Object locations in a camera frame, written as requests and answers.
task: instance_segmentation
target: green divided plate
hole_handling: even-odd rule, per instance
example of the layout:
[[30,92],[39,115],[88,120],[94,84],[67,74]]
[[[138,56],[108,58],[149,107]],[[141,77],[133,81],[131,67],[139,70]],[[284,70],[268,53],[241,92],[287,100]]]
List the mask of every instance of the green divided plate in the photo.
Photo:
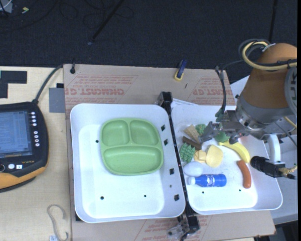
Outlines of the green divided plate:
[[144,119],[106,121],[101,126],[100,148],[105,167],[117,175],[152,173],[164,162],[159,132]]

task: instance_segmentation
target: cardboard sheet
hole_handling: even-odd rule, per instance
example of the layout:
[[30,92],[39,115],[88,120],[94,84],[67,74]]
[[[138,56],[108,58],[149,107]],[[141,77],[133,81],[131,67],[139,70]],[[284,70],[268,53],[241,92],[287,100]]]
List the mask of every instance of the cardboard sheet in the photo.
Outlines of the cardboard sheet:
[[[182,81],[174,80],[175,68],[147,68],[105,65],[64,65],[67,146],[69,159],[71,225],[74,241],[79,240],[173,240],[166,230],[176,218],[128,220],[90,224],[76,220],[74,209],[71,109],[79,103],[154,104],[162,91],[173,98],[202,105],[221,105],[223,92],[214,70],[185,69]],[[235,105],[225,74],[227,105]],[[269,211],[198,215],[200,230],[187,240],[225,240],[275,234]]]

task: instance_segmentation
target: white tray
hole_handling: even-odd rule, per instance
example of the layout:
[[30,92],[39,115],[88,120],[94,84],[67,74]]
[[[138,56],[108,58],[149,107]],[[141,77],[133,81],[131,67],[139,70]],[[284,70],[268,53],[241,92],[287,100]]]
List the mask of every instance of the white tray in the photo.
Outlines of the white tray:
[[[164,163],[150,174],[120,176],[103,164],[100,129],[105,121],[134,117],[150,121],[159,131]],[[169,117],[158,105],[79,104],[70,113],[74,200],[79,218],[97,223],[181,215],[185,197]]]
[[[215,113],[220,106],[205,105],[177,105],[172,110],[175,135],[178,148],[183,144],[184,129],[191,124],[208,124],[215,122]],[[227,109],[235,109],[234,106],[227,106]],[[252,136],[241,137],[239,142],[249,151],[251,157],[268,157],[264,142]],[[218,146],[215,139],[209,140],[202,145],[202,150],[214,144]],[[224,187],[201,187],[198,185],[187,185],[187,194],[190,206],[199,214],[220,214],[240,211],[274,210],[282,205],[282,193],[276,178],[265,175],[262,172],[247,164],[251,172],[252,186],[249,189],[243,188],[243,177],[236,161],[240,160],[239,155],[224,146],[218,146],[224,154],[221,165],[217,168],[206,168],[205,174],[225,174],[227,184]]]

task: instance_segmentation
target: black floor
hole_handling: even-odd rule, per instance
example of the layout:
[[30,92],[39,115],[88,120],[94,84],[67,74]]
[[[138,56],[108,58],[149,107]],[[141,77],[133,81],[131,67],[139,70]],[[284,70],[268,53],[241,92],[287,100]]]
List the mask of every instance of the black floor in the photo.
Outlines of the black floor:
[[[119,2],[13,0],[0,12],[0,66],[176,67],[184,58],[187,68],[213,69],[238,60],[247,39],[297,46],[297,0],[124,0],[112,15]],[[251,68],[227,70],[232,83]]]

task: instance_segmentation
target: black cable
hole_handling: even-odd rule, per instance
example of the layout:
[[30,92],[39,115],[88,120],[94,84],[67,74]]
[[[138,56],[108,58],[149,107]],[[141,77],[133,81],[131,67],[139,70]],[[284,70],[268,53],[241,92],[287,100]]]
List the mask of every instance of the black cable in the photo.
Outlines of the black cable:
[[[89,1],[87,1],[87,0],[84,0],[84,1],[85,1],[89,6],[93,7],[95,10],[97,10],[98,13],[86,14],[86,15],[84,16],[84,18],[83,18],[83,24],[84,24],[86,27],[90,28],[90,29],[94,29],[94,28],[100,27],[101,24],[104,22],[105,17],[106,17],[106,6],[105,6],[105,3],[104,3],[104,0],[100,0],[100,1],[101,1],[101,4],[102,4],[102,8],[96,7],[95,5],[91,4],[91,3],[90,3]],[[111,0],[111,5],[110,5],[110,7],[112,7],[113,4],[114,4],[114,1]],[[102,19],[101,19],[100,23],[98,23],[98,24],[96,24],[96,25],[90,27],[89,24],[86,23],[86,21],[87,21],[89,18],[93,17],[93,16],[98,16],[100,12],[102,13]]]
[[226,68],[231,66],[232,64],[237,64],[237,63],[242,63],[242,62],[244,62],[244,61],[238,60],[238,61],[234,61],[234,62],[230,62],[230,63],[221,63],[218,66],[221,70],[226,70]]
[[272,35],[273,35],[273,29],[274,29],[274,21],[275,21],[275,13],[277,8],[277,1],[274,0],[273,2],[273,11],[272,11],[272,19],[271,19],[271,26],[270,26],[270,33],[269,33],[269,41],[272,43]]
[[275,125],[277,125],[282,131],[284,131],[284,133],[287,135],[287,137],[290,138],[290,140],[292,141],[292,143],[294,143],[294,145],[297,147],[297,143],[291,137],[291,134],[288,131],[286,131],[284,128],[282,128],[278,123],[275,122]]
[[[39,0],[35,0],[32,4],[30,4],[28,7],[32,8]],[[9,19],[11,18],[15,18],[15,17],[22,17],[23,14],[18,13],[17,15],[10,15]]]
[[115,12],[118,10],[118,8],[121,6],[121,4],[124,2],[125,0],[120,0],[119,3],[115,6],[115,8],[112,10],[112,12],[108,15],[108,17],[106,18],[106,20],[102,23],[102,25],[99,27],[99,29],[97,30],[97,32],[93,35],[92,39],[90,42],[88,42],[89,45],[91,45],[96,37],[99,35],[99,33],[103,30],[103,28],[106,26],[106,24],[109,22],[109,20],[113,17],[113,15],[115,14]]
[[25,29],[25,28],[27,28],[27,27],[30,27],[30,26],[32,26],[32,25],[34,25],[34,24],[36,24],[36,23],[38,23],[39,21],[41,21],[42,19],[44,19],[46,16],[48,16],[48,14],[55,8],[55,6],[57,5],[57,1],[58,0],[55,0],[55,3],[53,4],[53,6],[43,15],[43,16],[41,16],[39,19],[37,19],[36,21],[33,21],[33,22],[31,22],[31,23],[29,23],[29,24],[26,24],[26,25],[24,25],[24,26],[22,26],[22,27],[19,27],[19,28],[15,28],[15,29],[12,29],[12,30],[9,30],[9,31],[2,31],[2,32],[0,32],[0,35],[1,34],[5,34],[5,33],[11,33],[11,32],[13,32],[13,31],[17,31],[17,30],[22,30],[22,29]]
[[116,14],[117,16],[122,17],[122,18],[125,18],[125,19],[131,19],[131,18],[134,17],[135,13],[134,13],[134,11],[132,10],[132,8],[130,8],[130,7],[128,7],[128,6],[122,6],[121,8],[122,8],[122,9],[123,9],[123,8],[127,8],[127,9],[131,12],[131,16],[124,16],[124,15],[121,15],[121,14]]
[[111,2],[110,2],[110,5],[109,6],[105,6],[105,2],[104,2],[104,0],[100,0],[101,1],[101,4],[102,4],[102,8],[99,8],[99,7],[97,7],[97,6],[95,6],[95,5],[93,5],[90,1],[88,1],[88,0],[84,0],[90,7],[92,7],[92,8],[94,8],[94,9],[96,9],[96,10],[99,10],[99,11],[105,11],[105,10],[107,10],[107,9],[110,9],[110,8],[112,8],[113,7],[113,5],[114,5],[114,0],[110,0]]
[[37,95],[36,95],[36,98],[32,100],[32,102],[38,104],[39,102],[39,96],[41,95],[42,91],[44,90],[45,86],[47,85],[49,79],[52,77],[52,75],[54,75],[54,73],[59,70],[60,68],[62,68],[63,65],[60,64],[59,66],[57,66],[57,68],[55,68],[49,75],[48,77],[46,78],[46,80],[44,81],[44,83],[41,85],[41,88],[39,89]]
[[76,69],[75,69],[75,65],[76,65],[76,63],[75,63],[75,58],[72,58],[72,67],[71,67],[71,69],[70,69],[70,73],[71,74],[75,74],[75,72],[76,72]]
[[2,4],[1,0],[0,0],[0,6],[2,8],[2,11],[4,12],[4,14],[9,17],[8,13],[5,11],[4,5]]
[[[72,6],[72,5],[70,5],[70,4],[66,3],[66,2],[64,2],[64,0],[60,0],[60,1],[58,1],[58,2],[59,2],[59,12],[60,12],[60,14],[62,15],[62,17],[64,17],[65,19],[68,19],[68,20],[73,20],[73,19],[75,19],[75,18],[78,17],[79,11],[77,10],[76,7],[74,7],[74,6]],[[71,8],[75,11],[75,16],[73,16],[73,17],[67,17],[67,16],[62,12],[62,6],[65,6],[65,5],[71,7]]]
[[215,67],[215,72],[217,73],[217,75],[219,76],[219,79],[221,81],[222,84],[222,90],[223,90],[223,102],[222,102],[222,106],[221,108],[217,111],[217,113],[215,114],[216,117],[216,122],[220,122],[224,111],[225,111],[225,107],[226,107],[226,90],[225,90],[225,84],[224,84],[224,73],[223,70],[220,70],[218,66]]
[[[266,46],[263,45],[263,44],[256,44],[257,42],[265,42],[268,45],[271,45],[271,43],[269,41],[264,40],[264,39],[249,39],[249,40],[246,40],[246,41],[242,42],[241,45],[238,48],[238,53],[239,53],[240,58],[243,59],[242,50],[243,50],[244,46],[246,46],[249,43],[252,43],[252,44],[250,44],[250,46],[245,51],[245,56],[246,56],[247,59],[249,59],[250,54],[256,49],[260,48],[261,52],[263,52],[262,49],[265,49]],[[297,62],[297,59],[290,59],[288,61],[277,61],[275,63],[259,63],[259,62],[255,62],[255,61],[252,61],[252,62],[254,62],[254,64],[256,64],[256,65],[266,66],[266,67],[271,68],[271,67],[274,67],[274,66],[281,66],[281,65],[288,65],[289,63],[295,63],[295,62]]]

